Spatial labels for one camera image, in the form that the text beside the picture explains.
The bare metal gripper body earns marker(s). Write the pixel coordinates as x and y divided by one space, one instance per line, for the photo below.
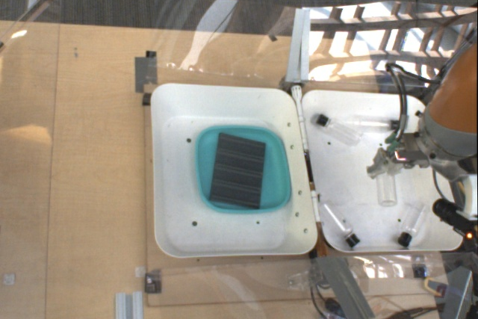
412 151

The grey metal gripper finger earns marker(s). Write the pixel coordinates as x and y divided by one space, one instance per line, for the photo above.
377 166
395 168

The clear plastic bottle without cap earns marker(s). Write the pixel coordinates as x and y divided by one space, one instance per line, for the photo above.
387 192

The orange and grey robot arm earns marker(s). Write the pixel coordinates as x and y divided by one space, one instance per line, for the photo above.
455 97

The white plastic tray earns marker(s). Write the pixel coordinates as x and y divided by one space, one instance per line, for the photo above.
175 168
347 175

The clear bottle with black cap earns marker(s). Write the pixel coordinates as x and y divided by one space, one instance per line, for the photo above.
395 124
411 226
341 226
341 131

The thin black and white rod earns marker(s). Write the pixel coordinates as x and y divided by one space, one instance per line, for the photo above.
304 138

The teal plate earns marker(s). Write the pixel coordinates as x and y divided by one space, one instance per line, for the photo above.
278 168

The black striped rectangular pad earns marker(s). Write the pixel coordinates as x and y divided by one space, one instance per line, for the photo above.
237 171

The black cylinder on white bracket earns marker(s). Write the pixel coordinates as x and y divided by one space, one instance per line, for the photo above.
446 211

